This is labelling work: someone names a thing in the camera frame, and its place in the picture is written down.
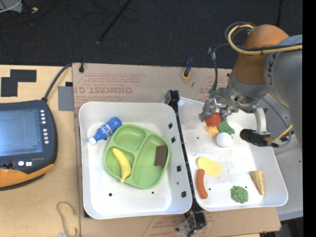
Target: toy sausage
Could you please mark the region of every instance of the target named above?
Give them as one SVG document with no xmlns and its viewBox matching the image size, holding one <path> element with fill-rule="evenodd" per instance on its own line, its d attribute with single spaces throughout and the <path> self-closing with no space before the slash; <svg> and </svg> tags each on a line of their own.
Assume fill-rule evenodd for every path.
<svg viewBox="0 0 316 237">
<path fill-rule="evenodd" d="M 204 169 L 201 168 L 197 171 L 197 191 L 201 199 L 207 198 L 207 192 L 204 187 L 204 175 L 205 175 Z"/>
</svg>

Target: toy banana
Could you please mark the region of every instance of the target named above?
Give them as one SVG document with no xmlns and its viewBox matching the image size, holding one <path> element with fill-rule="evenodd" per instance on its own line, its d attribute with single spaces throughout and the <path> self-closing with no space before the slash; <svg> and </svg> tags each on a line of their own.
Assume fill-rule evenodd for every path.
<svg viewBox="0 0 316 237">
<path fill-rule="evenodd" d="M 120 165 L 120 171 L 122 175 L 120 181 L 121 183 L 124 183 L 125 178 L 130 176 L 131 174 L 131 167 L 130 167 L 129 160 L 127 159 L 126 155 L 117 148 L 113 148 L 112 153 Z"/>
</svg>

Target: screen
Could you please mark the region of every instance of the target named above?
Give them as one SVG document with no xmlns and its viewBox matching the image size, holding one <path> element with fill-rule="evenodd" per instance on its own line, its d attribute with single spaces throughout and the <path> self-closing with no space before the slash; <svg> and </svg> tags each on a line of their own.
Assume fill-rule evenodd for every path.
<svg viewBox="0 0 316 237">
<path fill-rule="evenodd" d="M 42 152 L 37 108 L 0 111 L 0 157 Z"/>
</svg>

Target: blue bottle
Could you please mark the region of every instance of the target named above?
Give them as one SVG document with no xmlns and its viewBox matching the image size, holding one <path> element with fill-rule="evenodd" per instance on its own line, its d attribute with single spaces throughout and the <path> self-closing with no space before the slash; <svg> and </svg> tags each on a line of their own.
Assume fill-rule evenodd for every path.
<svg viewBox="0 0 316 237">
<path fill-rule="evenodd" d="M 113 117 L 110 119 L 109 122 L 105 123 L 103 126 L 101 126 L 96 135 L 94 135 L 93 137 L 91 137 L 88 142 L 91 145 L 95 145 L 97 144 L 98 140 L 104 140 L 107 139 L 108 137 L 110 137 L 115 131 L 116 129 L 118 129 L 120 126 L 122 125 L 122 122 L 120 121 L 120 119 L 118 117 Z"/>
</svg>

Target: robotic arm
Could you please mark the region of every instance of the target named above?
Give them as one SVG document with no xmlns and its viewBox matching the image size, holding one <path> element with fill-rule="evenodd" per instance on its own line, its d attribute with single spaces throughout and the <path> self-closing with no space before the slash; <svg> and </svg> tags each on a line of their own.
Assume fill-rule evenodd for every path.
<svg viewBox="0 0 316 237">
<path fill-rule="evenodd" d="M 302 35 L 290 37 L 273 25 L 254 26 L 251 23 L 231 25 L 226 38 L 232 49 L 239 53 L 227 88 L 218 88 L 212 101 L 207 100 L 199 119 L 204 121 L 216 109 L 223 117 L 242 110 L 254 113 L 257 131 L 242 131 L 240 136 L 258 146 L 271 145 L 278 138 L 270 138 L 266 132 L 265 115 L 255 104 L 270 93 L 289 109 L 296 138 L 302 148 Z M 250 30 L 243 46 L 233 42 L 241 31 Z"/>
</svg>

